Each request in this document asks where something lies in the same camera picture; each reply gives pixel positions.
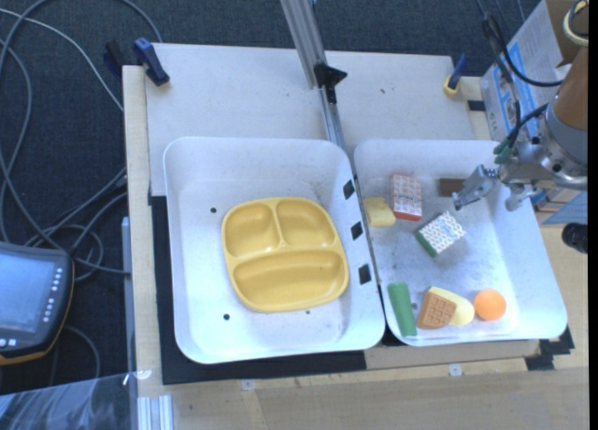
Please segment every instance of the yellow plate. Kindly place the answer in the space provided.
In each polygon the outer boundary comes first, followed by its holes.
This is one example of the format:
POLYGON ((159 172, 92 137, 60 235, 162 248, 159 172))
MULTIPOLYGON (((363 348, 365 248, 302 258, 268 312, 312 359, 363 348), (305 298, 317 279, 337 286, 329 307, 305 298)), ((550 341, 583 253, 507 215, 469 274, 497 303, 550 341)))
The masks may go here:
POLYGON ((228 274, 241 301, 260 312, 312 308, 349 284, 347 257, 326 210, 303 197, 240 204, 222 222, 228 274))

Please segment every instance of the orange ball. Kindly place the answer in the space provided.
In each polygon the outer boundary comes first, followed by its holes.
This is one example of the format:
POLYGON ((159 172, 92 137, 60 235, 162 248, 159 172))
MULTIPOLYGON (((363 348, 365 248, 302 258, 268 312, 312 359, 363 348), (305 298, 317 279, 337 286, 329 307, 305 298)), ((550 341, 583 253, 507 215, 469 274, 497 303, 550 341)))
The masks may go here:
POLYGON ((496 321, 505 315, 506 300, 498 291, 484 289, 479 291, 474 298, 474 309, 480 319, 496 321))

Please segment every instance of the brown waffle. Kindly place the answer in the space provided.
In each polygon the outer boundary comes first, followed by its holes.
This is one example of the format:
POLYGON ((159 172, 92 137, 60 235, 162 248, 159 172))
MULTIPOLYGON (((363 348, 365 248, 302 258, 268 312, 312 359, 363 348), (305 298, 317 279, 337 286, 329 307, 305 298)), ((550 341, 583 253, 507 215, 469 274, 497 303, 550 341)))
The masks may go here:
POLYGON ((450 322, 457 305, 454 302, 432 292, 423 297, 418 327, 421 329, 438 329, 450 322))

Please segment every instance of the black carpet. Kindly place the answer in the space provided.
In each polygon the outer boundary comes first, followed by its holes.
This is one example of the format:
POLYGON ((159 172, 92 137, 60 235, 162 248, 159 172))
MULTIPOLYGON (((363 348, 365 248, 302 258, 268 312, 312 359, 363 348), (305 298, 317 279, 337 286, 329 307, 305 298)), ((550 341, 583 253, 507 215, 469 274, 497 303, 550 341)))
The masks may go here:
MULTIPOLYGON (((0 8, 23 13, 38 0, 0 0, 0 8)), ((292 48, 278 0, 130 0, 155 22, 164 42, 292 48)), ((480 0, 501 23, 506 38, 539 0, 480 0)), ((481 75, 492 61, 481 32, 476 0, 319 0, 316 16, 327 50, 449 55, 465 53, 465 74, 481 75)), ((103 64, 108 41, 133 61, 138 37, 158 40, 148 24, 118 0, 51 0, 31 14, 74 39, 89 54, 119 98, 121 85, 103 64)), ((15 18, 0 12, 0 38, 15 18)), ((26 66, 33 85, 32 117, 11 179, 31 216, 47 227, 65 211, 101 189, 125 165, 122 114, 77 50, 60 36, 25 23, 10 47, 26 66)), ((9 161, 19 139, 27 106, 27 87, 19 67, 8 57, 0 76, 0 146, 9 161)), ((86 225, 122 189, 94 203, 73 224, 86 225)), ((24 244, 35 235, 10 193, 3 191, 7 239, 24 244)), ((126 201, 108 209, 93 226, 101 239, 102 264, 122 268, 121 220, 126 201)), ((65 245, 77 229, 60 233, 65 245)), ((98 255, 86 239, 78 255, 98 255)), ((81 276, 88 269, 79 266, 81 276)), ((0 281, 0 305, 2 282, 0 281)), ((101 375, 127 370, 122 276, 95 272, 76 285, 69 326, 84 332, 101 357, 101 375)), ((0 393, 84 380, 96 371, 90 347, 65 331, 58 353, 22 365, 2 367, 0 393)))

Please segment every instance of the white tray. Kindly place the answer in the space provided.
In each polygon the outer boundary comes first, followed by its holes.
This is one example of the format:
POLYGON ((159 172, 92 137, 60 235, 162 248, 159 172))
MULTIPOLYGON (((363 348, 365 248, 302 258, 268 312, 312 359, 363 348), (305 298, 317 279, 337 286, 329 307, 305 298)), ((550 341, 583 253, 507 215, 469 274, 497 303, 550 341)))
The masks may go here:
POLYGON ((479 164, 495 167, 492 141, 375 139, 361 143, 354 162, 363 197, 384 196, 390 202, 391 175, 421 179, 423 217, 419 222, 397 220, 392 227, 370 228, 387 322, 397 338, 413 346, 458 342, 553 338, 567 324, 561 292, 554 278, 537 220, 529 200, 514 212, 505 209, 509 191, 496 186, 491 194, 455 211, 450 197, 440 196, 439 178, 465 179, 479 164), (432 258, 415 232, 449 210, 465 228, 466 236, 432 258), (411 302, 419 305, 434 285, 473 301, 486 287, 506 298, 506 315, 498 321, 447 325, 402 336, 392 310, 387 286, 403 281, 411 302))
POLYGON ((187 357, 216 364, 283 355, 363 350, 384 332, 384 313, 361 221, 349 158, 323 140, 182 137, 164 152, 175 336, 187 357), (320 203, 340 235, 349 286, 335 301, 293 312, 245 307, 222 251, 226 212, 243 202, 298 196, 320 203), (360 283, 360 267, 371 279, 360 283))

